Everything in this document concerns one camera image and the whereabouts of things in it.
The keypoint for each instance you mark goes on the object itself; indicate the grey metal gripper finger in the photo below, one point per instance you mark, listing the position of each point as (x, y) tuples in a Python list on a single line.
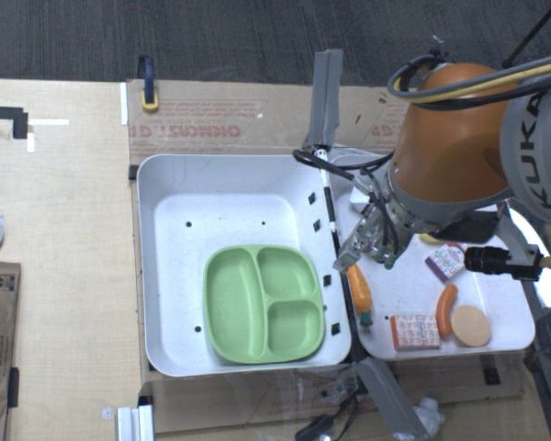
[(359, 252), (343, 260)]

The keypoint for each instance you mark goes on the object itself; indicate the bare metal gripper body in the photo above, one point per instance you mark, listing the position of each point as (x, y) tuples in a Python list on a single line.
[(380, 228)]

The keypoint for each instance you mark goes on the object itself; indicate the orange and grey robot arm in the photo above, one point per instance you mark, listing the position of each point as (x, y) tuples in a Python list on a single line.
[(454, 145)]

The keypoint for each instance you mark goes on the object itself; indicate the orange carrot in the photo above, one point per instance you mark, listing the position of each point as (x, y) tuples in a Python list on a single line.
[(360, 292)]

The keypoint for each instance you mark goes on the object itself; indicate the yellow banana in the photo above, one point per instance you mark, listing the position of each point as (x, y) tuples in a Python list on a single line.
[(429, 239)]

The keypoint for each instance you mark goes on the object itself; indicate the white plastic tray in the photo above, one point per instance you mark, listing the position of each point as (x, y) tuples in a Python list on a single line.
[(174, 264), (408, 292)]

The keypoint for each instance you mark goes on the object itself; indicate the purple and white packet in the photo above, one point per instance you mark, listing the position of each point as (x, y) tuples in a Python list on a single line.
[(445, 262)]

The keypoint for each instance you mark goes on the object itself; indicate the orange and white carton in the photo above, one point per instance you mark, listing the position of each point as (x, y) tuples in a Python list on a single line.
[(415, 332)]

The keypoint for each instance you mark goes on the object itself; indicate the orange sausage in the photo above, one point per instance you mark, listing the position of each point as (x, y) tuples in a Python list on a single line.
[(445, 310)]

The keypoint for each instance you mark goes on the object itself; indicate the green divided plate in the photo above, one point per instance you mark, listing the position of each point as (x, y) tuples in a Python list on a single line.
[(234, 306)]

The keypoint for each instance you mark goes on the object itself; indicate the round tan biscuit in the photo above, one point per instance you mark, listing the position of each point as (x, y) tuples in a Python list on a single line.
[(471, 326)]

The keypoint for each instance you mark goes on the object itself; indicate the brown cardboard board red print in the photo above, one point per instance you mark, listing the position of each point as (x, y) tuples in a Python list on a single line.
[(257, 122)]

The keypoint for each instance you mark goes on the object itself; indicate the crumpled white tissue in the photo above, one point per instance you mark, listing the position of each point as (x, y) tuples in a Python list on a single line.
[(429, 414)]

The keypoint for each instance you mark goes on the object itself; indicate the black cylinder on white bracket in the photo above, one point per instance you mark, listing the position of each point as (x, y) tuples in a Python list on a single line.
[(489, 260)]

